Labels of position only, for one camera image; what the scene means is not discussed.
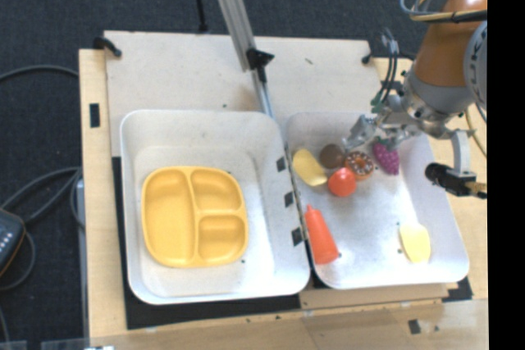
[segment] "black cable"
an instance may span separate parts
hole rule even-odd
[[[12,196],[10,196],[0,207],[3,207],[4,209],[7,208],[7,206],[11,205],[12,203],[17,202],[17,200],[20,200],[20,198],[29,190],[31,190],[34,186],[37,184],[40,184],[41,182],[45,180],[50,180],[52,178],[58,177],[60,175],[67,174],[69,172],[77,172],[79,170],[78,166],[73,166],[70,168],[65,168],[61,170],[54,170],[53,172],[49,172],[45,175],[40,176],[39,178],[32,180],[28,184],[26,184],[24,187],[19,189],[16,193],[14,193]]]
[[[25,238],[27,239],[27,243],[29,244],[30,250],[31,250],[30,263],[25,269],[24,274],[18,280],[15,280],[14,282],[8,285],[0,286],[0,292],[6,292],[8,290],[13,290],[14,288],[17,288],[18,286],[20,286],[22,283],[24,283],[27,280],[27,278],[30,276],[31,272],[34,269],[34,264],[36,262],[36,247],[34,245],[34,239],[33,239],[33,236],[27,231],[25,232]]]
[[[45,212],[48,211],[52,205],[71,187],[74,186],[76,179],[76,173],[70,177],[70,179],[52,196],[44,205],[42,205],[37,211],[33,212],[27,219],[24,220],[26,225],[35,223],[38,219],[44,216]]]
[[[388,82],[387,82],[388,83],[388,88],[386,89],[385,96],[383,97],[381,102],[386,101],[386,99],[390,95],[390,91],[392,90],[392,86],[393,86],[394,80],[395,80],[395,74],[397,73],[397,51],[395,49],[393,49],[393,50],[394,51],[392,52],[392,59],[391,59],[393,61],[392,75],[390,77],[390,80],[388,80]]]
[[[383,97],[383,99],[381,99],[381,95],[383,94],[383,92],[385,92],[386,86],[390,82],[391,74],[392,74],[392,51],[388,49],[388,70],[386,71],[385,82],[381,83],[381,89],[379,89],[379,92],[377,93],[377,98],[379,102],[384,102],[386,99],[386,97]]]
[[[9,329],[7,328],[6,317],[3,314],[2,306],[0,306],[0,325],[2,326],[3,338],[6,340],[6,343],[11,341],[9,337]]]
[[[35,66],[26,66],[21,67],[19,69],[8,71],[7,73],[4,73],[3,75],[0,75],[0,82],[4,82],[10,78],[24,75],[27,73],[33,73],[33,72],[40,72],[40,71],[48,71],[48,72],[58,72],[65,75],[70,75],[74,77],[79,77],[79,74],[67,67],[63,66],[55,66],[55,65],[35,65]]]
[[[415,0],[411,7],[406,5],[406,0],[399,0],[404,13],[410,19],[427,24],[478,22],[487,20],[487,9],[480,11],[429,11],[431,3],[435,0]]]

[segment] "white tray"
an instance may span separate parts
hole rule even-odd
[[[286,126],[290,154],[306,148],[318,157],[327,144],[340,144],[360,115],[305,112],[292,116]],[[369,147],[358,149],[372,156]],[[332,288],[452,283],[468,273],[468,255],[446,193],[424,175],[434,161],[428,138],[422,135],[402,143],[399,157],[399,175],[376,168],[346,198],[331,194],[326,184],[313,188],[294,177],[302,210],[309,203],[322,211],[340,250],[334,262],[315,265],[319,278]],[[398,228],[407,220],[418,220],[428,229],[428,263],[414,264],[402,251]]]
[[[310,276],[279,127],[260,112],[140,110],[121,124],[121,164],[128,280],[144,302],[162,305],[282,296],[299,292]],[[224,266],[172,268],[149,254],[140,219],[146,176],[164,166],[208,166],[239,183],[249,223],[244,255]]]

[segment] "toy donut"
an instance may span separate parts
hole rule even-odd
[[[365,152],[350,152],[345,159],[345,166],[355,174],[358,181],[365,180],[374,171],[374,162]]]

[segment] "black mat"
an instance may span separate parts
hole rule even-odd
[[[190,320],[206,320],[227,316],[249,316],[300,308],[299,295],[273,298],[238,299],[234,301],[182,303],[176,305],[150,305],[138,299],[127,281],[124,207],[122,202],[121,159],[112,159],[115,182],[116,213],[121,245],[122,278],[126,305],[126,322],[129,330],[155,325],[174,324]]]

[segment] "dark carpet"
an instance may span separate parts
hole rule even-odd
[[[256,35],[367,39],[374,49],[388,27],[402,50],[416,52],[426,29],[409,21],[399,0],[245,1]],[[217,0],[203,3],[211,32],[225,34]],[[199,23],[195,0],[0,0],[0,75],[41,64],[78,70],[79,48],[92,47],[104,30],[196,32]],[[44,72],[4,80],[0,110],[0,202],[40,175],[80,165],[75,77]],[[29,215],[66,181],[45,184],[12,210]],[[43,341],[83,334],[78,232],[66,198],[30,232],[34,270],[21,286],[0,292],[0,306],[11,339],[38,349]],[[24,246],[5,276],[15,279],[29,258]]]

